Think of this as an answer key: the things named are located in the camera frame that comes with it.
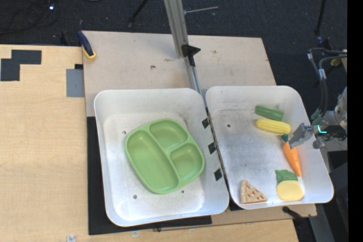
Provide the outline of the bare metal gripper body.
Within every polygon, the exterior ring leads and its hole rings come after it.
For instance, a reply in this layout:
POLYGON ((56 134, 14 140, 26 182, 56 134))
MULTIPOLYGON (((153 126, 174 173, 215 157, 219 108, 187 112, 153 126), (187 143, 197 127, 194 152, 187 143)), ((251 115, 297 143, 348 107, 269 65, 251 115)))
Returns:
POLYGON ((340 125, 314 125, 315 141, 313 147, 315 149, 322 148, 326 142, 337 139, 344 141, 347 138, 347 132, 340 125))

